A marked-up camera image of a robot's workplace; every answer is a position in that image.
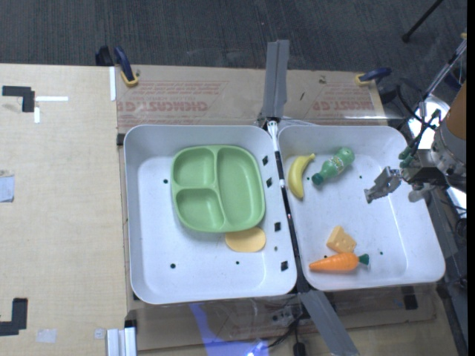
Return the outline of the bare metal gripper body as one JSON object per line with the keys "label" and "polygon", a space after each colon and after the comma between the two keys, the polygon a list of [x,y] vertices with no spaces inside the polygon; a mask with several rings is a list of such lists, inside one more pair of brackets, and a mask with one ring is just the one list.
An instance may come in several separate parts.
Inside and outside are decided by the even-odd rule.
{"label": "bare metal gripper body", "polygon": [[400,154],[401,175],[410,184],[467,188],[465,165],[451,158],[450,153],[418,149],[409,152],[406,157],[402,156]]}

